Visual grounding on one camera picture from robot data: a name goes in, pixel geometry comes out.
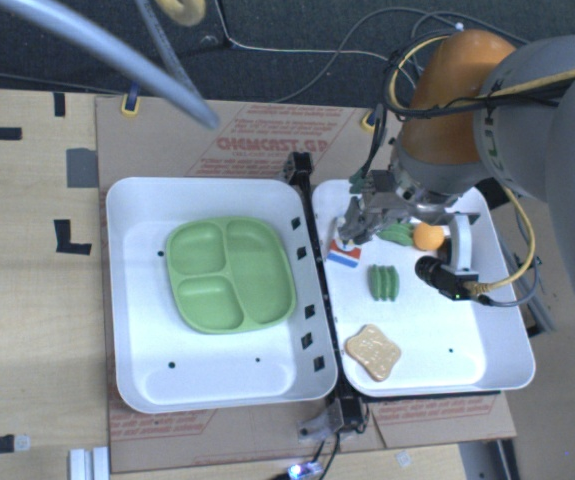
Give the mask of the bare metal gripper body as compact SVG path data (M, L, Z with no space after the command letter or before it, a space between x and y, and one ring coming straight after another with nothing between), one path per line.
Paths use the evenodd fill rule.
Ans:
M350 231L378 232L412 218L437 224L461 194L443 194L421 187L403 171L359 170L350 177Z

